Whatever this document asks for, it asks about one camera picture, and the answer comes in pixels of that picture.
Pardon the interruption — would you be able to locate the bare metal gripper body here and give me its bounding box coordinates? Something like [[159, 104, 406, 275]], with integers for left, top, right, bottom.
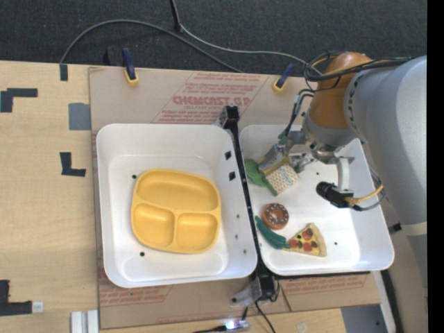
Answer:
[[283, 130, 355, 166]]

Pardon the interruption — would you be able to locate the white patterned carton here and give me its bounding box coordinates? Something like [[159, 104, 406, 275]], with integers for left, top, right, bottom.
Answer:
[[262, 163, 300, 196]]

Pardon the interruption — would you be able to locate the green broccoli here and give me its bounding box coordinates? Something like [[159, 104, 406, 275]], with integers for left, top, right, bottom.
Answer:
[[244, 157, 279, 198]]

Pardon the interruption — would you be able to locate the thin black rod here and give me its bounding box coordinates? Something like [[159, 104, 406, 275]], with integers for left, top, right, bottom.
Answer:
[[227, 123, 270, 280]]

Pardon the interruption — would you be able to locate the brown doughnut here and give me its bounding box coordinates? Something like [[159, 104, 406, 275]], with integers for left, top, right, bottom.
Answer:
[[261, 203, 290, 231]]

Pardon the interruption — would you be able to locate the white plastic tray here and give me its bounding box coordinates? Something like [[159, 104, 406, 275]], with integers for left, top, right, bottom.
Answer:
[[239, 123, 395, 277], [95, 123, 259, 289]]

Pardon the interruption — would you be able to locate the green bean pod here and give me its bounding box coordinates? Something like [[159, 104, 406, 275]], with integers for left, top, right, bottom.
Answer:
[[254, 215, 291, 250]]

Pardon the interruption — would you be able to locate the pizza slice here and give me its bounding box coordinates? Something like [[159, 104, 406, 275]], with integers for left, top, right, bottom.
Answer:
[[282, 222, 328, 258]]

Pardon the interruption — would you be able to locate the yellow divided plate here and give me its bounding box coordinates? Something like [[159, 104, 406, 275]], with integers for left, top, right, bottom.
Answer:
[[130, 168, 223, 255]]

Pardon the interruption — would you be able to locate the brown cardboard board red print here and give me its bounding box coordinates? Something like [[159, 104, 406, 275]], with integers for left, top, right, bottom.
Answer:
[[87, 66, 383, 330]]

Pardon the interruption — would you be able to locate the black cylinder on white bracket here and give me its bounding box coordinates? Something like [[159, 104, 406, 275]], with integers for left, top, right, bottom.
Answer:
[[315, 156, 357, 210]]

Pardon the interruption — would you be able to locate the black block with thin wires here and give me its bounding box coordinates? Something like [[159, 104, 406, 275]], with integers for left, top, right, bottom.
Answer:
[[230, 274, 279, 307], [221, 105, 241, 130]]

